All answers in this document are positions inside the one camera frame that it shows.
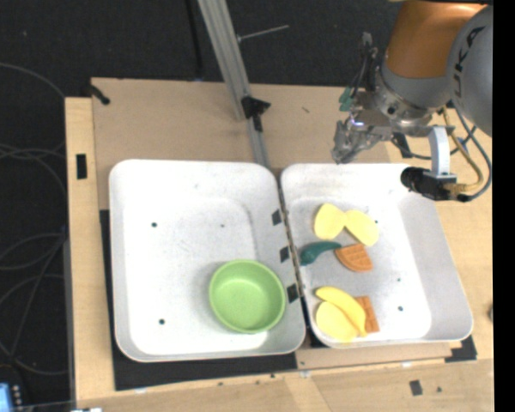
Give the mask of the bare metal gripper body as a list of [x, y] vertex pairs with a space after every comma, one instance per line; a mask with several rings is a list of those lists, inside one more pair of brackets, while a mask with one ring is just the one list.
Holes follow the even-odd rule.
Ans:
[[396, 134], [424, 137], [433, 117], [433, 107], [421, 107], [390, 89], [375, 91], [346, 88], [346, 147], [371, 148]]

